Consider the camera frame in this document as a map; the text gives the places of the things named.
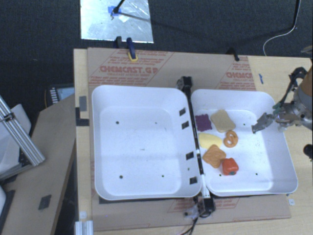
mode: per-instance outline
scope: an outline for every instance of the empty white tray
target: empty white tray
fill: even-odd
[[[95,188],[108,200],[192,197],[201,180],[186,96],[103,85],[92,93]]]
[[[205,183],[217,196],[242,196],[258,194],[291,193],[297,189],[298,180],[287,147],[284,133],[274,122],[266,129],[252,133],[251,126],[264,113],[272,113],[273,98],[264,92],[196,90],[192,94],[194,115],[227,111],[236,124],[234,131],[239,137],[233,148],[221,145],[227,158],[234,158],[239,171],[234,176],[224,176],[222,166],[214,169],[202,161]],[[221,139],[225,133],[205,131]]]

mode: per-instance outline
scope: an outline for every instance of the red object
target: red object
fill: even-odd
[[[222,166],[224,175],[235,175],[239,170],[239,167],[233,158],[224,159]]]

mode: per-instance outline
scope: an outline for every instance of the black carpet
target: black carpet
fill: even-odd
[[[154,44],[138,49],[263,55],[263,43],[292,26],[296,0],[149,0]],[[303,56],[312,44],[313,0],[297,30],[267,44],[271,56]],[[73,49],[112,47],[80,39],[80,0],[0,0],[0,95],[29,117],[51,84],[73,82]]]

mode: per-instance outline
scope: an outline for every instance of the white cable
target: white cable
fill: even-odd
[[[292,33],[293,30],[296,28],[296,24],[297,24],[297,20],[298,20],[298,15],[299,15],[299,11],[300,11],[300,5],[301,5],[301,0],[299,0],[299,7],[298,7],[297,15],[295,16],[294,25],[293,25],[292,29],[291,29],[290,31],[288,31],[287,33],[285,33],[285,34],[281,34],[281,35],[277,35],[277,36],[271,37],[270,39],[267,39],[267,40],[265,41],[265,43],[263,44],[263,53],[264,53],[265,56],[267,56],[267,55],[266,55],[266,52],[265,52],[265,45],[266,45],[269,41],[271,41],[271,40],[273,40],[273,39],[275,39],[275,38],[278,38],[278,37],[287,36],[288,34]]]

